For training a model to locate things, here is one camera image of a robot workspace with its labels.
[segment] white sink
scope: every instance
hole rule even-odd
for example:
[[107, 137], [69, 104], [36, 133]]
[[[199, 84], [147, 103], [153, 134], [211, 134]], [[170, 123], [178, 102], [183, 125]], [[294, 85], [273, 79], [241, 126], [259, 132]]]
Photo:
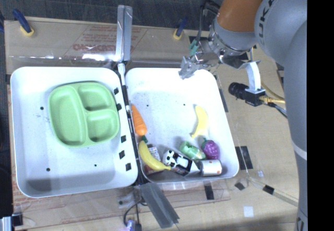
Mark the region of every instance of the white sink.
[[[82, 81], [96, 81], [110, 89], [121, 106], [121, 127], [110, 141], [68, 148], [53, 134], [47, 101], [56, 87]], [[106, 68], [22, 67], [12, 74], [10, 87], [17, 184], [25, 195], [58, 196], [135, 182], [138, 167], [116, 73]]]

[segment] blue clamp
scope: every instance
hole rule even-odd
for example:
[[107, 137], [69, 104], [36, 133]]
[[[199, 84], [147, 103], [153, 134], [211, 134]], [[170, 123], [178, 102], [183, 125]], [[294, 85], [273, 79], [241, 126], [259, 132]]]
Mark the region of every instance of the blue clamp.
[[178, 21], [176, 29], [173, 33], [173, 37], [177, 40], [180, 40], [184, 27], [188, 22], [188, 17], [185, 16], [182, 20]]
[[15, 19], [21, 24], [20, 29], [24, 35], [30, 37], [33, 35], [34, 30], [29, 26], [25, 16], [17, 8], [13, 9], [13, 15]]

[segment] black tape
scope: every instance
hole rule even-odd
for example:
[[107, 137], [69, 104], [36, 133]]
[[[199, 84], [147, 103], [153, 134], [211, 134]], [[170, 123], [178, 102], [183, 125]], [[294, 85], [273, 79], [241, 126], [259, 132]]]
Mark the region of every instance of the black tape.
[[207, 200], [214, 200], [211, 184], [205, 184], [204, 190], [205, 190], [205, 195], [207, 196]]
[[129, 98], [127, 96], [126, 86], [122, 86], [122, 93], [123, 93], [123, 98], [124, 98], [125, 106], [129, 105]]
[[127, 111], [126, 114], [127, 114], [127, 119], [128, 119], [129, 127], [130, 127], [132, 145], [133, 145], [133, 147], [135, 149], [135, 157], [137, 159], [137, 158], [139, 158], [139, 153], [138, 153], [138, 150], [137, 150], [137, 141], [136, 141], [136, 135], [135, 135], [135, 128], [134, 128], [134, 126], [132, 124], [131, 113], [129, 111]]
[[131, 163], [127, 163], [127, 164], [125, 164], [125, 170], [126, 170], [126, 171], [131, 170]]
[[235, 151], [239, 160], [240, 170], [253, 169], [247, 146], [235, 147]]
[[245, 189], [244, 185], [240, 182], [236, 183], [234, 186], [240, 191]]
[[120, 153], [119, 153], [119, 156], [120, 156], [120, 160], [125, 156], [125, 151], [122, 150]]
[[11, 217], [11, 222], [12, 222], [13, 226], [23, 225], [22, 214], [13, 215]]
[[10, 84], [11, 75], [6, 75], [5, 81], [7, 84]]
[[269, 187], [269, 186], [267, 186], [267, 185], [265, 185], [265, 186], [263, 187], [262, 190], [263, 190], [264, 192], [268, 193], [268, 194], [271, 194], [271, 195], [273, 195], [273, 192], [275, 191], [274, 188]]
[[228, 105], [227, 105], [225, 97], [223, 95], [223, 90], [219, 89], [219, 94], [220, 94], [221, 101], [223, 102], [225, 112], [229, 112]]

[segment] purple grape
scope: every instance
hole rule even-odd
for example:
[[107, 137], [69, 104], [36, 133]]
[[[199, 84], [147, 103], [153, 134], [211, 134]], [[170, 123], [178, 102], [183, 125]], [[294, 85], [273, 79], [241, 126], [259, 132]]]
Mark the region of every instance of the purple grape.
[[219, 148], [215, 142], [212, 140], [204, 140], [201, 148], [208, 160], [218, 160], [219, 159]]

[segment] green plate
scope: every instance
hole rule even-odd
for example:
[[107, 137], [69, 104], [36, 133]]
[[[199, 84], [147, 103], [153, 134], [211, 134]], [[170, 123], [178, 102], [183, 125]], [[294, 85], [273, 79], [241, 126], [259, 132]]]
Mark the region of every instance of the green plate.
[[106, 142], [120, 129], [115, 99], [101, 83], [79, 82], [57, 87], [48, 103], [53, 132], [67, 147]]

